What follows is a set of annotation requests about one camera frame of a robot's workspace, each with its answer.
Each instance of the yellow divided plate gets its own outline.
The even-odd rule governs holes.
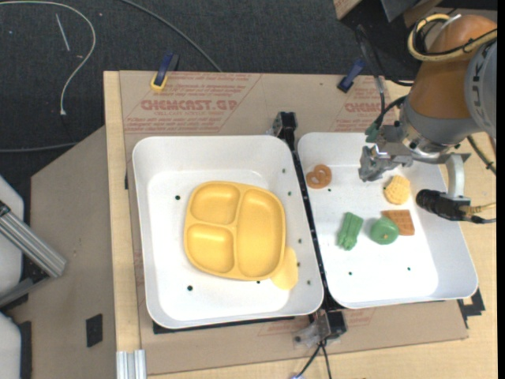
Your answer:
[[[284,208],[266,189],[205,182],[189,198],[184,249],[202,271],[237,280],[265,280],[281,270],[285,241]]]

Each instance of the dark floor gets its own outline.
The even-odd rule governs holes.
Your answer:
[[[173,29],[119,0],[36,1],[80,10],[95,27],[96,47],[67,89],[64,123],[61,91],[88,53],[91,29],[62,6],[0,0],[0,175],[14,187],[68,147],[2,150],[80,141],[103,124],[104,70],[154,70],[167,49],[181,55],[180,70],[215,70]],[[354,38],[358,24],[387,76],[412,78],[418,69],[405,48],[402,18],[389,23],[380,0],[362,1],[343,21],[336,20],[332,0],[130,1],[170,21],[227,72],[345,73],[361,56]],[[497,0],[446,0],[440,6],[497,10]]]

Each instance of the wooden table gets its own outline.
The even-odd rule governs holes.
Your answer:
[[[393,88],[394,86],[390,86],[391,96],[396,94]],[[125,190],[125,143],[118,72],[104,73],[104,91],[116,349],[132,352],[141,349],[142,346],[133,268],[129,198]],[[477,141],[487,153],[492,153],[485,135],[478,134]],[[467,143],[463,143],[463,149],[471,152],[471,148],[466,146]],[[496,200],[496,178],[485,170],[477,156],[471,156],[466,163],[466,196],[471,197],[473,204],[476,205]],[[477,226],[463,223],[462,231],[476,266],[486,306],[482,316],[469,319],[469,338],[461,341],[330,355],[333,377],[339,379],[497,377],[496,225]],[[155,377],[287,379],[298,372],[305,362],[306,359],[297,358]],[[326,377],[324,359],[316,358],[304,376]]]

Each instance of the green toy object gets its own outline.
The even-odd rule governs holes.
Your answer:
[[[363,225],[363,219],[351,212],[346,212],[342,227],[337,234],[337,243],[345,250],[351,250],[356,245],[357,235]]]
[[[399,234],[396,223],[384,216],[377,220],[370,230],[370,238],[379,244],[391,244]]]

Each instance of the blue clamp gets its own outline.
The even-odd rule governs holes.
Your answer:
[[[339,90],[342,90],[343,92],[348,92],[349,89],[351,88],[351,86],[354,84],[353,83],[354,78],[359,73],[361,73],[361,71],[364,69],[364,67],[365,67],[365,62],[363,62],[361,59],[356,59],[354,61],[353,67],[351,68],[351,70],[349,71],[347,76],[345,76],[340,81],[340,83],[337,85],[337,88]]]
[[[158,73],[151,80],[151,88],[153,90],[163,90],[168,79],[166,72],[173,72],[177,69],[178,64],[178,54],[173,54],[172,52],[165,53],[159,65]]]

